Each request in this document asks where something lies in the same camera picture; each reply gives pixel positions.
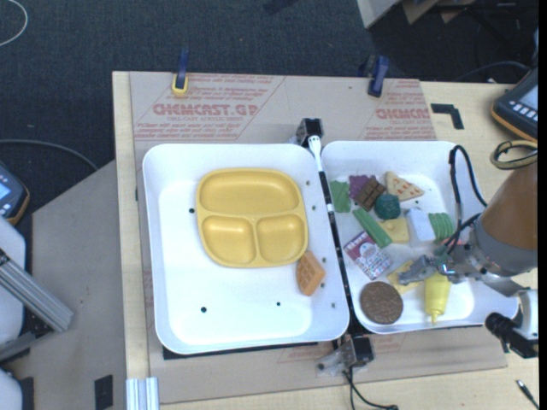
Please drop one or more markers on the white plastic tray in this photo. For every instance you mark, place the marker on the white plastic tray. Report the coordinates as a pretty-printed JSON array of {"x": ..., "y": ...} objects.
[
  {"x": 427, "y": 160},
  {"x": 239, "y": 310}
]

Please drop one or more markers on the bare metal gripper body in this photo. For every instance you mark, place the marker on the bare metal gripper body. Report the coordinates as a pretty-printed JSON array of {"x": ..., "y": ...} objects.
[{"x": 463, "y": 263}]

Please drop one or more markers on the white carton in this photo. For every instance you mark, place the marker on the white carton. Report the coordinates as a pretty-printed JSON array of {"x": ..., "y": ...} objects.
[{"x": 420, "y": 225}]

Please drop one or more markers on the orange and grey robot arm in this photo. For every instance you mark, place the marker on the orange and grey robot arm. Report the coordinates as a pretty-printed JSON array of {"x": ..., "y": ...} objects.
[{"x": 510, "y": 212}]

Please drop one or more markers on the brown cardboard board red print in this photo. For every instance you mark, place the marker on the brown cardboard board red print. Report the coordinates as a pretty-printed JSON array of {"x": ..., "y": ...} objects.
[{"x": 265, "y": 105}]

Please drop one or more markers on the yellow cheese block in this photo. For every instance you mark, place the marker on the yellow cheese block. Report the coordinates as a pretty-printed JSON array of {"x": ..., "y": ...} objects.
[{"x": 398, "y": 231}]

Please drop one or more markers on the black pen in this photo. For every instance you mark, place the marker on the black pen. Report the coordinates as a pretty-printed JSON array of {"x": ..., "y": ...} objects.
[{"x": 525, "y": 391}]

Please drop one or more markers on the green ribbed vegetable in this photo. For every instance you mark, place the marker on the green ribbed vegetable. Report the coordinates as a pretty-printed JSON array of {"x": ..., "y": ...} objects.
[{"x": 442, "y": 226}]

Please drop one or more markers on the thin black and white rod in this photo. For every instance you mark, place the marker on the thin black and white rod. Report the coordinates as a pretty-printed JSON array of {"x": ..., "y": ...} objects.
[{"x": 329, "y": 205}]

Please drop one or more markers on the red and white packet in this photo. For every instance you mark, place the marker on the red and white packet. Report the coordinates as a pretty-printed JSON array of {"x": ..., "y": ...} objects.
[{"x": 367, "y": 255}]

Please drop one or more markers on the yellow flat cracker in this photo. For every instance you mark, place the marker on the yellow flat cracker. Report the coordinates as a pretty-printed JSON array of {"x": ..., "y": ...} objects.
[{"x": 395, "y": 278}]

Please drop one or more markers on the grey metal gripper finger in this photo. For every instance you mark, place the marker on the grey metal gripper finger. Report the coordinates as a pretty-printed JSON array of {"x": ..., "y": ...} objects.
[
  {"x": 413, "y": 273},
  {"x": 442, "y": 267}
]

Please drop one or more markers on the black cylinder on white bracket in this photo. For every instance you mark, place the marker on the black cylinder on white bracket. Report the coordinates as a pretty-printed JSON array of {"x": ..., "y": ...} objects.
[{"x": 510, "y": 329}]

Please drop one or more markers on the brown chocolate bar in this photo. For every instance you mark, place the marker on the brown chocolate bar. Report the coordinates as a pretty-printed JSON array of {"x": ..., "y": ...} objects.
[{"x": 371, "y": 195}]

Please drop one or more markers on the dark green broccoli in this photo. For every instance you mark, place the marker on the dark green broccoli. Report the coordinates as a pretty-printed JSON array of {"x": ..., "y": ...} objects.
[{"x": 387, "y": 206}]

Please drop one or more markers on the brown round biscuit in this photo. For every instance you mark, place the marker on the brown round biscuit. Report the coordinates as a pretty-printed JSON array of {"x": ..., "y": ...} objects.
[{"x": 381, "y": 302}]

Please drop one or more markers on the yellow mustard bottle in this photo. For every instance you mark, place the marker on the yellow mustard bottle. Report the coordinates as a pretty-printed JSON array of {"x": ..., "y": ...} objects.
[{"x": 437, "y": 294}]

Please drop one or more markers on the cream pizza slice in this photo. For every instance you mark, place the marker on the cream pizza slice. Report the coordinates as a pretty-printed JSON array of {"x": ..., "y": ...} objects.
[{"x": 401, "y": 187}]

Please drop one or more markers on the yellow divided plate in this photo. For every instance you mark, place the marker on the yellow divided plate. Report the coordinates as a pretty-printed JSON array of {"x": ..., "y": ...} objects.
[{"x": 250, "y": 195}]

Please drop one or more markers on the purple grapes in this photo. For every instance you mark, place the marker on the purple grapes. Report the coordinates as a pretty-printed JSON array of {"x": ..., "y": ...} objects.
[{"x": 358, "y": 185}]

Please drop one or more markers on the green pea pod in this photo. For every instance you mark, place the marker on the green pea pod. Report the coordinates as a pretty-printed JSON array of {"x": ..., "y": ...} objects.
[{"x": 372, "y": 228}]

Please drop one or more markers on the green lettuce leaf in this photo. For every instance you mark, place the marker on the green lettuce leaf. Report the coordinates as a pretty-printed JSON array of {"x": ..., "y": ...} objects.
[{"x": 340, "y": 197}]

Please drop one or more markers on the orange waffle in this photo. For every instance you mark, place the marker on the orange waffle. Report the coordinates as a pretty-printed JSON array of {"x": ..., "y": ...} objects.
[{"x": 310, "y": 274}]

